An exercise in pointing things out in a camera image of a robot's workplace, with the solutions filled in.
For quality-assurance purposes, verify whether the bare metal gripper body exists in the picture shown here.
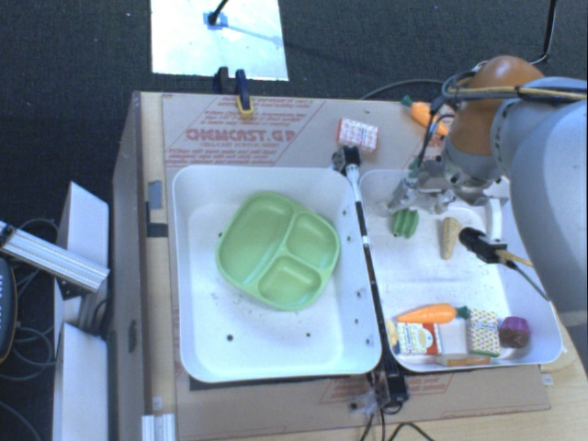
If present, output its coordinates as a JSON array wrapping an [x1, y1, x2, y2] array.
[[406, 159, 511, 209]]

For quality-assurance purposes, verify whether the purple and brown toy cupcake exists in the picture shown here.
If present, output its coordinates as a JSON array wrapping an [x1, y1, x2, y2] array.
[[497, 315, 531, 350]]

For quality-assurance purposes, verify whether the white orange and yellow carton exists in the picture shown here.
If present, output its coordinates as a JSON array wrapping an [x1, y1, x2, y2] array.
[[388, 321, 445, 357]]

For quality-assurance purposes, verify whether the brown cardboard board red print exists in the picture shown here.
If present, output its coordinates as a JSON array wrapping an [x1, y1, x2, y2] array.
[[160, 92, 552, 431]]

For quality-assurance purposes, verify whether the yellow patterned carton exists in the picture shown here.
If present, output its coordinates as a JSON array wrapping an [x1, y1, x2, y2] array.
[[465, 308, 503, 358]]

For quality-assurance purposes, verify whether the flat orange toy slice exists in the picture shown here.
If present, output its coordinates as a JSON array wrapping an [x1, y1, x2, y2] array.
[[433, 353, 492, 368]]

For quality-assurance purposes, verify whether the beige toy ice cream cone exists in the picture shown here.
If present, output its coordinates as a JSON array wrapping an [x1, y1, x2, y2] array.
[[441, 216, 462, 261]]

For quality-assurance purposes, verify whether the orange toy carrot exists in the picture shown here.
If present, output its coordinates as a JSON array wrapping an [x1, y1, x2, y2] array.
[[395, 302, 471, 326], [400, 94, 449, 138]]

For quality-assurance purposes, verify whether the black cylinder on white bracket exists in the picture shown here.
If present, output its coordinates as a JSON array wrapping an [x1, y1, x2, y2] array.
[[458, 195, 509, 266]]

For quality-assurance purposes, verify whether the orange and white patterned carton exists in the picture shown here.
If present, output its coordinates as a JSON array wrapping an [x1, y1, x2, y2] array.
[[335, 117, 380, 155]]

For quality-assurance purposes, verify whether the green ridged toy vegetable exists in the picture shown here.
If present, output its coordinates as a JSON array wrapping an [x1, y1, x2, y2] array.
[[390, 207, 421, 240]]

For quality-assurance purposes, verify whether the thin black and white rod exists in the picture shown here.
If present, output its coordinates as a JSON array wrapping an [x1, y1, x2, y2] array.
[[345, 163, 401, 385]]

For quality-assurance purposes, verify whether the white plastic tray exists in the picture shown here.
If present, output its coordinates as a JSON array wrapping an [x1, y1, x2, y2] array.
[[358, 168, 568, 375], [171, 164, 384, 384]]

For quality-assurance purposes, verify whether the green divided plate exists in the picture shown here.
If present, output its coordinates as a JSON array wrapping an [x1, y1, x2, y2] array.
[[214, 190, 342, 313]]

